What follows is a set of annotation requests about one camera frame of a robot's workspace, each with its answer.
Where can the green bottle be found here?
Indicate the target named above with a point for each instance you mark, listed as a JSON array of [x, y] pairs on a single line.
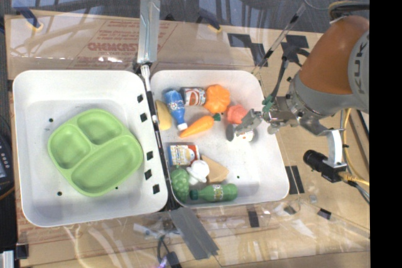
[[216, 192]]

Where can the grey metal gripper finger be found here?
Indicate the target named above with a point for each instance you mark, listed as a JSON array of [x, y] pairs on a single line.
[[251, 116], [243, 128]]

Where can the white toy garlic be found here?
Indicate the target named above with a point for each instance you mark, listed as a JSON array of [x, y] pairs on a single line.
[[198, 170]]

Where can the white plastic tray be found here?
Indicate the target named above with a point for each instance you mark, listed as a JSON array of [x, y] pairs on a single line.
[[41, 94], [260, 166]]

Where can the green divided plate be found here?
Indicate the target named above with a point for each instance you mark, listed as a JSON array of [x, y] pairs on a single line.
[[100, 163]]

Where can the white and red carton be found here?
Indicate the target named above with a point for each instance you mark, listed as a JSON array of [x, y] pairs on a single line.
[[182, 154]]

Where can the red and white can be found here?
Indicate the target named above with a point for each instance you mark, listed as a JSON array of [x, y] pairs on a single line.
[[194, 96]]

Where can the blue bottle white cap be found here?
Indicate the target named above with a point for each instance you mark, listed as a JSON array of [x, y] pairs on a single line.
[[176, 106]]

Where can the pink toy food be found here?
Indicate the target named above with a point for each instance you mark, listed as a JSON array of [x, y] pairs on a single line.
[[235, 113]]

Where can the tan bread slice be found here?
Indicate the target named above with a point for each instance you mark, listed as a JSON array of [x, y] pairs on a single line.
[[218, 171]]

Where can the orange carrot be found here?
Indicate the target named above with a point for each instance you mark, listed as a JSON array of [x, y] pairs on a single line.
[[199, 126]]

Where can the green grapes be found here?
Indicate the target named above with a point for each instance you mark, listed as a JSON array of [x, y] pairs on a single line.
[[180, 183]]

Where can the beige potato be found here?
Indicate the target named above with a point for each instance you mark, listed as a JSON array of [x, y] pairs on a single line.
[[164, 116]]

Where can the orange pumpkin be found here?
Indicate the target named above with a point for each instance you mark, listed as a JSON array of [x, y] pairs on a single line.
[[216, 98]]

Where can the black cylinder on white bracket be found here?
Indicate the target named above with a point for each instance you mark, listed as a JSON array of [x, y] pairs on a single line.
[[323, 164]]

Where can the brown cardboard board red print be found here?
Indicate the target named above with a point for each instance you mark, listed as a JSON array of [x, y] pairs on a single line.
[[314, 204]]

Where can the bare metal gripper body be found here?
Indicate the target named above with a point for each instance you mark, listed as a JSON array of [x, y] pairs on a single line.
[[280, 117]]

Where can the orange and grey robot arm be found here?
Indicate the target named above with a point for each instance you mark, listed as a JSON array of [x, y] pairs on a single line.
[[329, 62]]

